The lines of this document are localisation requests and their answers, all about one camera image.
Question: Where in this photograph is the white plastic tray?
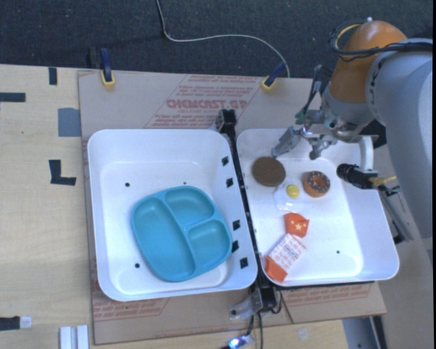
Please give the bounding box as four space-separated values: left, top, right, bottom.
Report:
235 127 401 289
86 128 259 302

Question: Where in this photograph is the orange and white packet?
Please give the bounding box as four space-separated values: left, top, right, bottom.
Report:
263 232 307 284

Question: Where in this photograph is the black cylinder on white bracket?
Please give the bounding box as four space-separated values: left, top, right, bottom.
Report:
336 135 380 190

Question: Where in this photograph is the white and yellow fried egg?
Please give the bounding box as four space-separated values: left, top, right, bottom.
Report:
272 182 306 212

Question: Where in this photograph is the blue divided plate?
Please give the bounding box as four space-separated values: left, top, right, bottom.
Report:
130 185 234 284

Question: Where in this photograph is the black block with thin wires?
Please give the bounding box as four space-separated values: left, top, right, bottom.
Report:
217 108 238 135
253 284 280 313

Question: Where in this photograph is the brown round biscuit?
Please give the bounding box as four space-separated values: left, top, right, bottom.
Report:
251 156 287 188

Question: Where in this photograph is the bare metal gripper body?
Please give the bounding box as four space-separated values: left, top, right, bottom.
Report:
300 108 366 142

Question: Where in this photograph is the brown cardboard board red print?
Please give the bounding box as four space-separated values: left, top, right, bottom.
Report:
76 69 388 345

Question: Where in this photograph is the orange carton with yellow star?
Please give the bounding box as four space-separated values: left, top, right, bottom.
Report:
283 212 311 239

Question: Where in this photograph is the thin black rod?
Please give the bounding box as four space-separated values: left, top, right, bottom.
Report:
226 121 273 293

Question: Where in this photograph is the brown doughnut with sprinkles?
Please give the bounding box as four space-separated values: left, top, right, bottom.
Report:
302 170 331 198

